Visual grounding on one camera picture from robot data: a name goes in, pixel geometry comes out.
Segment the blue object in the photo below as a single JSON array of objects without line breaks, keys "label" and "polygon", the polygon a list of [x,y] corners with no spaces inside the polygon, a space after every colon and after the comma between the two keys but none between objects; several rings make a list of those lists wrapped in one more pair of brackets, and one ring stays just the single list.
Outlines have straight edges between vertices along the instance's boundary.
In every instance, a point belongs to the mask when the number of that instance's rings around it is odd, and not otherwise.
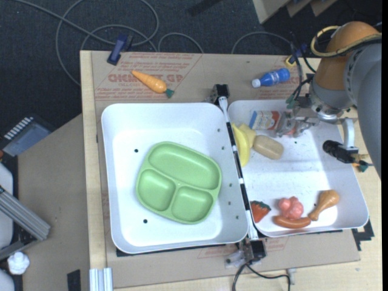
[{"label": "blue object", "polygon": [[[306,43],[303,43],[303,44],[301,45],[301,48],[299,48],[299,49],[295,52],[295,56],[296,56],[296,57],[302,57],[302,54],[303,54],[306,50],[307,50],[307,44],[306,44]],[[295,60],[294,55],[290,55],[290,56],[286,59],[286,66],[293,67],[295,64],[296,64],[296,60]]]},{"label": "blue object", "polygon": [[112,50],[108,57],[107,62],[112,65],[117,65],[121,55],[120,52],[123,50],[127,43],[128,37],[126,35],[119,35],[116,41],[115,48]]},{"label": "blue object", "polygon": [[290,72],[287,68],[281,68],[266,73],[260,79],[252,80],[253,87],[272,86],[280,82],[286,82],[290,79]]}]

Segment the toy chicken drumstick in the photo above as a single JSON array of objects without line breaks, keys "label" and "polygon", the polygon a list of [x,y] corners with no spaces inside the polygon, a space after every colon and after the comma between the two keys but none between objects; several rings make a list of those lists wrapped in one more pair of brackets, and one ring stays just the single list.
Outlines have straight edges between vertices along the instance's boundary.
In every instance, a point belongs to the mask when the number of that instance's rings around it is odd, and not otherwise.
[{"label": "toy chicken drumstick", "polygon": [[174,91],[168,89],[166,82],[164,82],[162,79],[158,79],[152,75],[147,75],[136,70],[133,70],[132,74],[144,85],[156,93],[166,93],[168,97],[171,97],[174,94]]},{"label": "toy chicken drumstick", "polygon": [[319,214],[330,207],[333,207],[338,204],[340,201],[340,196],[334,190],[326,190],[323,191],[319,196],[318,205],[315,207],[313,212],[309,214],[309,218],[312,221],[317,221]]}]

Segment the toy carrot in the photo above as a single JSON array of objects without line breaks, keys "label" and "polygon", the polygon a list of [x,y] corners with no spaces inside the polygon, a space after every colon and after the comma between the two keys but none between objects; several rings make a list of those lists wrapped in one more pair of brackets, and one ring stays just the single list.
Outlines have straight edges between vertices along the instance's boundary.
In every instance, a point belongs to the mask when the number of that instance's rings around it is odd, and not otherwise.
[{"label": "toy carrot", "polygon": [[260,222],[271,211],[271,208],[262,201],[250,202],[250,208],[252,209],[252,216],[255,223]]},{"label": "toy carrot", "polygon": [[174,91],[168,89],[166,82],[162,79],[158,79],[152,75],[147,75],[136,70],[133,70],[132,74],[156,93],[166,93],[168,97],[171,97],[174,94]]}]

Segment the orange carrot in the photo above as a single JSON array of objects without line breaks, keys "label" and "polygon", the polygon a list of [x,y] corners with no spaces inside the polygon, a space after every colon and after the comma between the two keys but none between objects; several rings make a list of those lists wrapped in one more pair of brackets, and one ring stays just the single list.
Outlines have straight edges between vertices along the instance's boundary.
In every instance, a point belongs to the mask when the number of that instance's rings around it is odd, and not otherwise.
[{"label": "orange carrot", "polygon": [[132,74],[156,93],[166,93],[168,97],[171,97],[172,94],[174,94],[174,91],[168,89],[166,82],[162,79],[135,70],[132,71]]}]

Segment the black cable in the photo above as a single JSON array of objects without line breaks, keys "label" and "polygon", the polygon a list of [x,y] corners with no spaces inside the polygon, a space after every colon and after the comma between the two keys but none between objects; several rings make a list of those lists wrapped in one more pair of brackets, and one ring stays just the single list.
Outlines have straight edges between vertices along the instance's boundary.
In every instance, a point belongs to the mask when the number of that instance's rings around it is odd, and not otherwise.
[{"label": "black cable", "polygon": [[306,83],[310,83],[311,81],[312,81],[312,79],[313,79],[313,76],[310,76],[310,77],[308,77],[307,79],[305,79],[304,81],[302,81],[300,84],[299,84],[299,86],[293,91],[293,95],[295,95],[296,93],[298,93],[298,97],[299,97],[299,95],[300,95],[300,92],[301,92],[301,89],[302,89],[302,86],[304,85],[304,84],[306,84]]},{"label": "black cable", "polygon": [[281,274],[281,275],[277,275],[277,276],[264,276],[258,272],[256,272],[256,270],[254,270],[253,268],[251,268],[249,265],[247,265],[247,267],[256,275],[258,275],[259,277],[262,277],[262,278],[265,278],[265,279],[278,279],[278,278],[287,278],[287,285],[288,285],[288,291],[291,290],[291,279],[290,279],[290,276],[289,275],[286,275],[286,274]]},{"label": "black cable", "polygon": [[301,63],[299,62],[299,58],[296,55],[295,49],[293,51],[293,55],[294,55],[294,59],[295,59],[295,62],[296,62],[296,66],[297,66],[298,71],[299,71],[299,85],[296,88],[296,92],[295,92],[294,97],[293,97],[293,99],[296,100],[299,97],[299,94],[301,93],[301,90],[302,90],[302,86],[303,86],[303,73],[302,73],[302,66],[301,66]]},{"label": "black cable", "polygon": [[257,276],[259,277],[262,277],[262,278],[265,278],[265,279],[278,279],[278,278],[287,278],[287,285],[288,285],[288,291],[291,290],[291,279],[290,279],[290,276],[289,275],[286,275],[286,274],[281,274],[281,275],[277,275],[277,276],[265,276],[263,274],[260,274],[258,273],[256,270],[254,270],[253,268],[251,268],[249,262],[247,263],[244,263],[239,269],[238,271],[236,272],[236,275],[233,279],[233,283],[232,283],[232,291],[236,291],[236,285],[237,285],[237,280],[240,276],[240,274],[243,272],[244,268],[247,267],[248,269],[250,269],[250,271],[254,274],[256,274]]},{"label": "black cable", "polygon": [[296,45],[297,48],[300,49],[301,51],[301,55],[302,55],[302,58],[304,60],[304,62],[306,63],[306,66],[312,71],[312,72],[316,72],[315,69],[309,64],[309,62],[307,61],[307,58],[306,58],[306,54],[304,53],[304,50],[302,49],[301,45],[300,45],[300,42],[298,41],[298,39],[296,38],[294,32],[290,32],[291,36],[292,36],[292,39],[293,39],[293,42],[294,44]]}]

